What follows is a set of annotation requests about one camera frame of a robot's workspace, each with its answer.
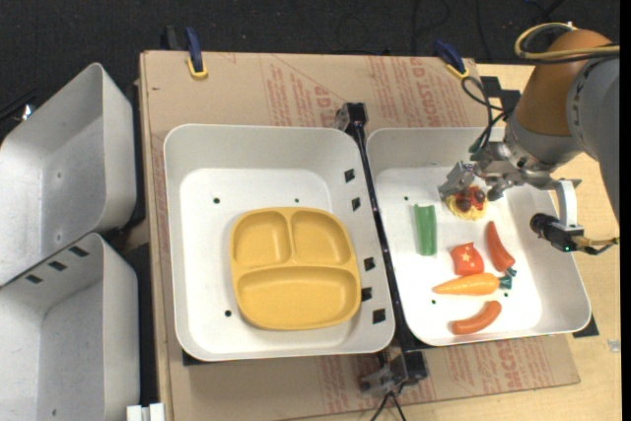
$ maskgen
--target yellow cable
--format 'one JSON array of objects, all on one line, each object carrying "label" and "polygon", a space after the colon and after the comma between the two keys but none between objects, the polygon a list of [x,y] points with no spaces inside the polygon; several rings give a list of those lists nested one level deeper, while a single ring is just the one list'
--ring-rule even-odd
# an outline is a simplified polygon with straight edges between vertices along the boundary
[{"label": "yellow cable", "polygon": [[598,55],[602,53],[612,53],[619,52],[620,45],[611,45],[611,46],[598,46],[598,47],[583,47],[578,49],[563,49],[559,51],[543,51],[540,53],[533,53],[529,51],[525,51],[522,49],[522,44],[528,40],[530,37],[533,37],[541,32],[549,31],[551,29],[564,29],[566,32],[571,32],[577,30],[573,25],[565,24],[565,23],[544,23],[541,25],[537,25],[535,27],[531,27],[530,29],[523,32],[518,39],[515,41],[515,53],[519,58],[525,58],[527,60],[545,60],[550,58],[560,58],[560,57],[568,57],[568,56],[579,56],[579,55]]}]

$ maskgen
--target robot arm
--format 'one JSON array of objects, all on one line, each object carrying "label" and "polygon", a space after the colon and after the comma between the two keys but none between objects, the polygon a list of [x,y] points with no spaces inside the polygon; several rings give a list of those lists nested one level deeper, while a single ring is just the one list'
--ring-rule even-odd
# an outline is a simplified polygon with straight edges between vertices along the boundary
[{"label": "robot arm", "polygon": [[[566,32],[545,53],[522,50],[523,42],[549,26]],[[458,162],[439,188],[441,196],[460,191],[475,176],[489,186],[489,200],[515,185],[554,190],[559,219],[537,214],[530,227],[561,250],[602,252],[617,240],[583,236],[574,194],[580,181],[552,174],[582,152],[597,160],[619,224],[619,46],[595,32],[546,24],[526,31],[516,52],[537,64],[514,110],[505,111],[504,139],[484,142],[470,157],[474,164]]]}]

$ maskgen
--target metal stand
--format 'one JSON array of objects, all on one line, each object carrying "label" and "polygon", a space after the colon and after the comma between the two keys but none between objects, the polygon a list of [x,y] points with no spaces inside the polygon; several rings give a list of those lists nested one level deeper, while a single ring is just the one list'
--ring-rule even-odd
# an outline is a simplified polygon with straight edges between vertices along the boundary
[{"label": "metal stand", "polygon": [[386,264],[387,283],[390,288],[390,297],[392,298],[392,308],[394,311],[394,319],[396,328],[394,332],[394,340],[396,346],[400,348],[402,362],[399,363],[399,370],[395,370],[394,362],[386,360],[384,367],[377,373],[377,376],[368,376],[363,378],[363,383],[367,384],[367,389],[374,389],[371,384],[375,379],[387,390],[393,390],[396,386],[402,384],[416,384],[426,379],[429,375],[427,364],[423,357],[422,349],[430,347],[418,340],[409,329],[403,314],[403,305],[401,297],[396,285],[396,277],[394,276],[394,266],[390,255],[389,245],[386,238],[386,229],[382,221],[379,211],[379,203],[377,202],[377,193],[373,183],[373,176],[368,160],[368,152],[366,149],[366,132],[364,126],[368,122],[368,114],[366,106],[363,103],[346,103],[337,112],[335,116],[334,127],[350,135],[359,148],[362,157],[362,165],[364,166],[364,174],[366,175],[366,184],[368,185],[368,193],[371,197],[371,206],[373,208],[373,217],[377,226],[377,234],[382,246],[382,254],[384,263]]}]

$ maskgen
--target white container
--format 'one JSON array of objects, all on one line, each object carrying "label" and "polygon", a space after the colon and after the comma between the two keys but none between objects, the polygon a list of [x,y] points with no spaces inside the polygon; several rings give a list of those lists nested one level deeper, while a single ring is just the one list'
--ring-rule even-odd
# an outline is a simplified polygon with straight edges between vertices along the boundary
[{"label": "white container", "polygon": [[98,63],[0,147],[0,286],[90,232],[127,223],[136,202],[131,104]]},{"label": "white container", "polygon": [[[367,141],[368,157],[405,320],[421,341],[445,346],[468,342],[529,337],[577,331],[591,318],[591,307],[574,256],[539,239],[530,229],[533,214],[556,216],[547,191],[529,185],[508,189],[488,203],[477,221],[456,217],[441,201],[438,187],[457,161],[469,163],[468,147],[479,128],[393,128],[377,130]],[[500,140],[495,129],[493,140]],[[476,184],[486,188],[484,181]],[[414,204],[434,205],[438,252],[419,252]],[[485,226],[495,221],[502,243],[516,259],[518,271],[510,291],[488,296],[437,295],[432,288],[456,277],[449,254],[452,247],[474,242],[493,267],[485,242]],[[486,329],[463,336],[449,331],[449,322],[473,316],[485,301],[497,300],[500,316]]]},{"label": "white container", "polygon": [[[165,140],[165,165],[175,330],[189,355],[224,361],[371,353],[389,345],[394,319],[386,269],[351,137],[332,128],[183,125]],[[349,233],[362,289],[370,288],[372,298],[347,321],[275,331],[239,313],[233,225],[247,211],[291,206],[330,212]]]},{"label": "white container", "polygon": [[0,419],[120,421],[140,395],[136,276],[90,234],[0,289]]}]

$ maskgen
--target cardboard sheet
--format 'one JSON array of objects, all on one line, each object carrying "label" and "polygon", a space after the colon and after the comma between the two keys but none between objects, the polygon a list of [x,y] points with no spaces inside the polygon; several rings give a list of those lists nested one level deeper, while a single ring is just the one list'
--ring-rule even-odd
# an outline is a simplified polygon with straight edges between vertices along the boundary
[{"label": "cardboard sheet", "polygon": [[[157,320],[159,383],[169,419],[278,421],[375,409],[381,398],[359,389],[359,379],[377,369],[372,355],[187,363],[174,325],[165,136],[185,123],[331,126],[346,102],[366,104],[371,130],[483,128],[485,108],[438,58],[204,53],[209,76],[200,81],[185,58],[178,51],[141,56],[155,307],[164,312]],[[466,64],[477,76],[474,62]],[[564,335],[431,348],[424,356],[429,378],[407,387],[402,404],[580,380]]]}]

